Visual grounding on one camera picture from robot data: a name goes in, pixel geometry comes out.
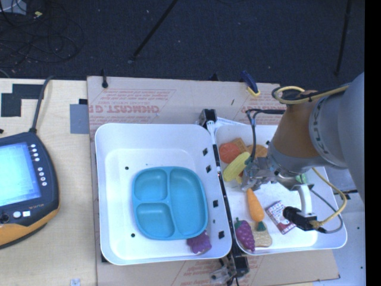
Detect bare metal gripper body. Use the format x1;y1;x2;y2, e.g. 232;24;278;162
244;156;299;191

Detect orange bread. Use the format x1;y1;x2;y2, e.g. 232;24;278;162
246;144;269;161

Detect yellow corn cob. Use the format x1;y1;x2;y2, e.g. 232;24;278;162
223;151;251;183

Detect orange carrot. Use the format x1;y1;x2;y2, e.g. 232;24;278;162
246;187;267;232

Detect thin black and white rod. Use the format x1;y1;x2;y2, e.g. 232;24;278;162
207;120;241;259

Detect tan waffle biscuit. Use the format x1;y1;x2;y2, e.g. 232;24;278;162
232;137;251;155

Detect orange pumpkin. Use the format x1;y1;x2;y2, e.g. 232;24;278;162
218;142;242;164

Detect red and white carton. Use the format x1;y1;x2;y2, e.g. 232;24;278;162
265;200;297;235

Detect purple grapes with green stem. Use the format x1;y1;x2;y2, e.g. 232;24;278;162
233;217;256;253

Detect white plastic tray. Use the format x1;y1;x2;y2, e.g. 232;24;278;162
94;122;233;266
214;123;348;256

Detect blue divided plate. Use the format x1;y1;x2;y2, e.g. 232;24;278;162
131;166;209;241

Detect brown cardboard board red print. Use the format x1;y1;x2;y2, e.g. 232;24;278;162
86;76;341;286

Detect black cylinder on white bracket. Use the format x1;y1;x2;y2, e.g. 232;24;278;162
282;183;318;232

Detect black block with thin wires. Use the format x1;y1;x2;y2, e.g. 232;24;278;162
231;254;250;279
199;108;217;128

